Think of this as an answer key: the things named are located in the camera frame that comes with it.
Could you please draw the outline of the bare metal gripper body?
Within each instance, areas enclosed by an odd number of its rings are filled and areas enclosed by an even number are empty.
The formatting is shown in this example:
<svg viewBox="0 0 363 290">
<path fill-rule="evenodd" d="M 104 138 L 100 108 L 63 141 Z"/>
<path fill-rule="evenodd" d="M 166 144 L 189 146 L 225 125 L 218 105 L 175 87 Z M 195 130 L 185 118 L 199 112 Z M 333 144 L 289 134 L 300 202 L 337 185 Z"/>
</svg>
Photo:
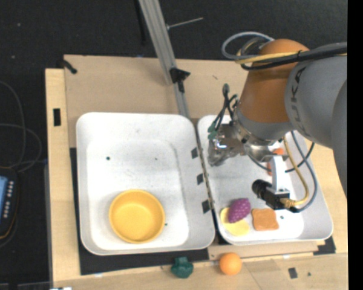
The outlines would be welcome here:
<svg viewBox="0 0 363 290">
<path fill-rule="evenodd" d="M 212 145 L 220 150 L 236 150 L 258 162 L 270 159 L 269 147 L 280 139 L 280 131 L 265 124 L 254 133 L 239 123 L 212 124 Z"/>
</svg>

